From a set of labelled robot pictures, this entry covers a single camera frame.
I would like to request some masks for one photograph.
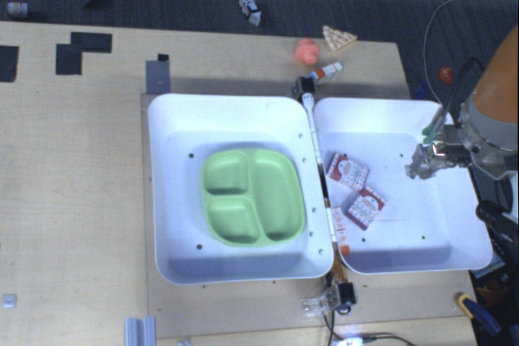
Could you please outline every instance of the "green divided plate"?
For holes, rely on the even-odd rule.
[[[202,200],[212,234],[232,246],[269,246],[299,235],[305,208],[292,161],[273,150],[243,148],[208,157]]]

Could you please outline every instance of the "wooden countertop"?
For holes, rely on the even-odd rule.
[[[56,44],[70,43],[71,32],[111,33],[112,53],[83,53],[81,76],[56,75]],[[321,65],[345,67],[320,89],[323,95],[409,97],[394,44],[358,41],[330,53],[317,41]],[[174,92],[285,95],[312,69],[293,59],[296,42],[0,22],[0,45],[19,46],[15,82],[0,83],[0,295],[18,296],[14,309],[0,308],[0,344],[123,344],[125,318],[149,313],[140,112],[145,61],[169,55]],[[339,333],[391,331],[420,345],[475,344],[453,301],[459,291],[473,295],[466,271],[349,277],[359,298],[352,315],[372,318],[339,318]],[[282,301],[298,301],[290,283],[279,285]],[[258,290],[247,304],[260,300]],[[278,330],[191,341],[326,344],[320,320],[294,328],[290,318],[280,319]],[[204,333],[203,320],[191,324]]]

